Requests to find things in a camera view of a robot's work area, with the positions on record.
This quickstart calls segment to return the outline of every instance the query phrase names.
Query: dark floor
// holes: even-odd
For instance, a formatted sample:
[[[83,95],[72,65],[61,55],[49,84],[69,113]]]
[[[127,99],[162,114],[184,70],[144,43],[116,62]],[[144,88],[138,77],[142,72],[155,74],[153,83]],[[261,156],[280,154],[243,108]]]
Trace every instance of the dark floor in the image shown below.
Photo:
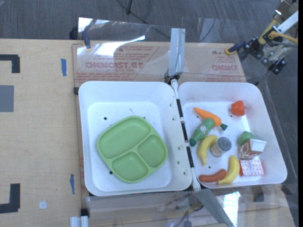
[[[271,22],[277,0],[0,0],[0,38],[63,39],[78,25],[79,17],[185,27],[186,41],[197,42],[207,28],[211,32],[202,42],[238,43],[260,36]],[[195,24],[204,20],[204,28]],[[277,117],[272,121],[287,162],[291,189],[290,205],[298,225],[296,178],[298,176],[298,52],[294,49],[285,59],[279,74],[270,74],[266,82]],[[262,77],[266,68],[255,58],[247,57],[243,67],[248,77]]]

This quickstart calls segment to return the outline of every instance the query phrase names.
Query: tin can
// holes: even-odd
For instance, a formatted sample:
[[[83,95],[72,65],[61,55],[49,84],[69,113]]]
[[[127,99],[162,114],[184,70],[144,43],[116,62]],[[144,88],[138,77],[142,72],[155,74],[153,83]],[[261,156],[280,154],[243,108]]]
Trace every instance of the tin can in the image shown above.
[[[210,152],[215,157],[221,157],[226,151],[232,148],[231,141],[226,137],[220,137],[214,144],[209,148]]]

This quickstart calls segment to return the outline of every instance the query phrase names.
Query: yellow banana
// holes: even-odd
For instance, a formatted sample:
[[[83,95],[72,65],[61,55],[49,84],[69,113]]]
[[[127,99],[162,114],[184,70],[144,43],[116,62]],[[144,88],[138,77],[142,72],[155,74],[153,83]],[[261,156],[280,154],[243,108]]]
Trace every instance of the yellow banana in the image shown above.
[[[240,162],[237,159],[237,157],[231,156],[229,158],[229,168],[226,176],[223,179],[217,181],[217,183],[218,184],[231,183],[233,182],[233,180],[235,180],[239,172],[240,172]]]
[[[206,155],[207,155],[208,148],[212,144],[214,144],[217,139],[218,139],[218,136],[211,134],[211,135],[206,136],[200,142],[199,148],[198,148],[198,155],[200,156],[203,165],[206,165]]]

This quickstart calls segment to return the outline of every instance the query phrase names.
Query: green plate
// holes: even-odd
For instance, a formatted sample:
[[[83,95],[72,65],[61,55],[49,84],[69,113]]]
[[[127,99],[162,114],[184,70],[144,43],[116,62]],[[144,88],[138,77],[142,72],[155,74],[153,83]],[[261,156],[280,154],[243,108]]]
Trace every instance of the green plate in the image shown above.
[[[142,117],[130,116],[111,125],[97,140],[98,152],[122,181],[136,183],[155,172],[167,159],[167,147]]]

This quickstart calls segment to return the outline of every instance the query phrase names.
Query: toy carrot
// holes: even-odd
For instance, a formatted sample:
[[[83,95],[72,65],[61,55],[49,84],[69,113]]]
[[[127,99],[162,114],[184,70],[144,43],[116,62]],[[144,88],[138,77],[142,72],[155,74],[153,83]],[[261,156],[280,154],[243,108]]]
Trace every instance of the toy carrot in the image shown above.
[[[194,107],[194,110],[203,119],[211,118],[214,121],[214,125],[215,126],[220,126],[223,130],[226,130],[227,125],[223,124],[222,121],[221,121],[221,119],[217,115],[215,115],[215,114],[213,114],[211,112],[208,112],[206,110],[203,110],[201,108],[197,108],[197,107]]]

